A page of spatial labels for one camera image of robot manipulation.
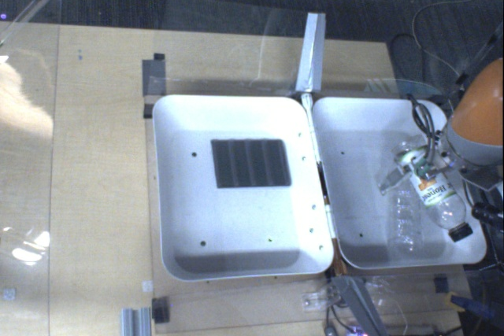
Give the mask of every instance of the wooden table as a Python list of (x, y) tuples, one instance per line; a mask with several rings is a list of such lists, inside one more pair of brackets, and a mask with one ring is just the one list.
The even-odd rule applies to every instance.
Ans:
[[(201, 76), (207, 72), (201, 53), (207, 66), (230, 50), (245, 53), (239, 68), (252, 66), (253, 75), (259, 61), (280, 70), (297, 66), (301, 39), (266, 41), (264, 46), (263, 39), (247, 35), (60, 27), (50, 199), (51, 336), (118, 334), (121, 309), (149, 306), (153, 297), (142, 60), (161, 52), (168, 63), (192, 66), (190, 74), (197, 70)], [(233, 64), (219, 72), (232, 75)], [(384, 44), (326, 41), (325, 82), (362, 90), (371, 79), (392, 78)], [(429, 315), (412, 313), (409, 319), (439, 323), (442, 330), (458, 324), (454, 311)], [(317, 319), (183, 334), (323, 333)], [(34, 332), (19, 323), (16, 334)]]

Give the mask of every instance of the bottle cap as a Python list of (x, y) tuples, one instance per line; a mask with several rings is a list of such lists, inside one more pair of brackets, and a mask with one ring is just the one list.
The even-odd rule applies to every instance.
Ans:
[(448, 231), (448, 235), (451, 236), (451, 239), (453, 239), (454, 242), (460, 241), (465, 237), (469, 237), (472, 233), (473, 229), (467, 223), (459, 224)]

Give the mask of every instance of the plastic bottle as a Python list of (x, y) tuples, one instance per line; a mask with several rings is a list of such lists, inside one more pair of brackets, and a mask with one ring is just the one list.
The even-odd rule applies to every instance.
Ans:
[(388, 249), (393, 256), (417, 254), (424, 246), (421, 232), (421, 204), (410, 183), (389, 193)]
[(454, 242), (460, 241), (473, 233), (473, 229), (465, 222), (465, 203), (443, 173), (430, 180), (417, 175), (416, 164), (425, 155), (425, 145), (422, 145), (422, 142), (420, 136), (401, 143), (394, 149), (395, 160), (411, 171), (409, 181), (427, 208), (427, 215), (432, 222), (448, 230)]

